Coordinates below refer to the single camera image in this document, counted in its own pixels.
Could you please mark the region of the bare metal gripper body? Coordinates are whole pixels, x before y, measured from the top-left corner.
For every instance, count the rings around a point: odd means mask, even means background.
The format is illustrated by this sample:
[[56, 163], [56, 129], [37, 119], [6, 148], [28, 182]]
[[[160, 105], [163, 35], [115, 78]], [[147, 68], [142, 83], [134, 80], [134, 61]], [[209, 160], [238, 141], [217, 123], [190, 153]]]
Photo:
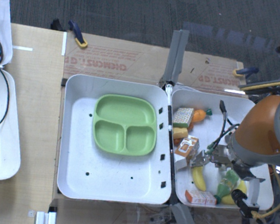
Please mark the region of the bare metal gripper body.
[[210, 155], [210, 162], [215, 164], [215, 167], [221, 169], [232, 168], [232, 162], [229, 159], [229, 153], [226, 145], [217, 145]]

